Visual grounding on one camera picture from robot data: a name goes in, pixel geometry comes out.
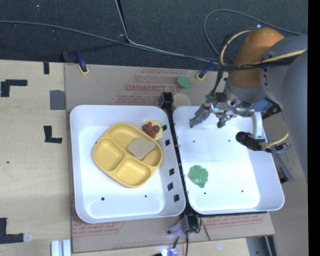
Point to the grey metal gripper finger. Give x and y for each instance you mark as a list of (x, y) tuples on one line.
[(198, 117), (223, 121)]

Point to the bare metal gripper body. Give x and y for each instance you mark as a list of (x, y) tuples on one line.
[(226, 103)]

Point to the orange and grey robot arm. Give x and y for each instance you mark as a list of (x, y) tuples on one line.
[(287, 75)]

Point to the pale round toy biscuit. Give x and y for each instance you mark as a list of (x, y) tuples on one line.
[(182, 100)]

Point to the green round toy waffle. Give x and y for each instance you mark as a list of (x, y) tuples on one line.
[(184, 81)]

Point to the white plastic tray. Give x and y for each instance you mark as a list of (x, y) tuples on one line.
[(230, 160), (105, 200)]

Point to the green lettuce leaf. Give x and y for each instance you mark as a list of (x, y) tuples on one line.
[(198, 175)]

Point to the tan bread slice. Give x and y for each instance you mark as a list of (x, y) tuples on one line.
[(141, 148)]

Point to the yellow divided plate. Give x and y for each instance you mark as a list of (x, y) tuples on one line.
[(112, 155)]

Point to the brown cardboard board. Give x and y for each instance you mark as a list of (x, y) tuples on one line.
[(105, 82)]

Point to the black cylinder on white bracket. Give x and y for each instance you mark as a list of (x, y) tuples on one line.
[(252, 137)]

